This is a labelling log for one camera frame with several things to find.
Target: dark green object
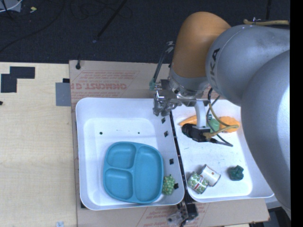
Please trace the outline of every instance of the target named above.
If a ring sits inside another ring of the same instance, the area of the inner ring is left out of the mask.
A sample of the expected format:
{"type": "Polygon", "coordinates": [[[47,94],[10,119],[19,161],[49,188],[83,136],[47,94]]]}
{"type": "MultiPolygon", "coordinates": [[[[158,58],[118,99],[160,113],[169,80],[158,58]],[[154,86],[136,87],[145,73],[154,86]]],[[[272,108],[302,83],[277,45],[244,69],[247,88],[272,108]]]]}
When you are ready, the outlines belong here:
{"type": "Polygon", "coordinates": [[[229,174],[229,178],[232,181],[239,181],[242,180],[244,175],[243,175],[243,168],[241,166],[236,166],[236,167],[230,167],[228,168],[228,174],[229,174]]]}
{"type": "Polygon", "coordinates": [[[165,195],[171,195],[174,190],[174,185],[175,179],[171,175],[165,176],[163,180],[162,193],[165,195]]]}

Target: wooden surface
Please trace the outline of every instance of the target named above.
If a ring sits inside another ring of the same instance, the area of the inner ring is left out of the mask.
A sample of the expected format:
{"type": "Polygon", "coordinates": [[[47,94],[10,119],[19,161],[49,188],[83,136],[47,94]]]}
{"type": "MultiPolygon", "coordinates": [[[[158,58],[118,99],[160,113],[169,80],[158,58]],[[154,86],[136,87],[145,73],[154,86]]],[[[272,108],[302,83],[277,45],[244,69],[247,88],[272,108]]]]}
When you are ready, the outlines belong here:
{"type": "Polygon", "coordinates": [[[0,93],[0,226],[77,226],[71,108],[56,106],[55,84],[68,64],[35,66],[35,79],[18,79],[16,93],[0,93]]]}

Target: white can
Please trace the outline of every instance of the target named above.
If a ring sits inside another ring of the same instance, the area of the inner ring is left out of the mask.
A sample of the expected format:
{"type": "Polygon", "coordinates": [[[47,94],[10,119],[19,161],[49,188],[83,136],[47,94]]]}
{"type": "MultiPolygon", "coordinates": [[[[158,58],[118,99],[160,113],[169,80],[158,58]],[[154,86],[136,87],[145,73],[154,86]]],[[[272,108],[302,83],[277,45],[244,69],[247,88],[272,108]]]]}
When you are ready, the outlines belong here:
{"type": "Polygon", "coordinates": [[[219,173],[211,169],[206,164],[203,166],[200,176],[202,176],[205,180],[207,180],[208,185],[210,185],[211,187],[215,186],[215,184],[219,181],[221,177],[219,173]]]}

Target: yellow tube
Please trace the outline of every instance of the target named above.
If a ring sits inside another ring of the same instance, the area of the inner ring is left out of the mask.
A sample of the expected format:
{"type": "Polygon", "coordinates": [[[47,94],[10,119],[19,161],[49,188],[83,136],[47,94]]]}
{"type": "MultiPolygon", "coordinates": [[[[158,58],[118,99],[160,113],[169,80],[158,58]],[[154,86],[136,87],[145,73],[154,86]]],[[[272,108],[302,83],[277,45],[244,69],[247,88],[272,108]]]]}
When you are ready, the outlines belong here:
{"type": "Polygon", "coordinates": [[[172,69],[181,77],[205,77],[205,61],[213,41],[231,26],[219,16],[197,12],[183,22],[175,45],[172,69]]]}

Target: light blue object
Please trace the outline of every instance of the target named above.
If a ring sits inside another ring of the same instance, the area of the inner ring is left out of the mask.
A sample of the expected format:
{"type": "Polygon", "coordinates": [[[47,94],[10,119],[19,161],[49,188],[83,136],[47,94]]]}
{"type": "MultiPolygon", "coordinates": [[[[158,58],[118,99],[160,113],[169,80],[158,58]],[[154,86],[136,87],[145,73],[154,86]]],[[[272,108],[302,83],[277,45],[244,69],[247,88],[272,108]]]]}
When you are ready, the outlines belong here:
{"type": "Polygon", "coordinates": [[[112,144],[106,152],[103,186],[112,198],[154,202],[161,195],[163,177],[162,155],[152,146],[122,141],[112,144]]]}

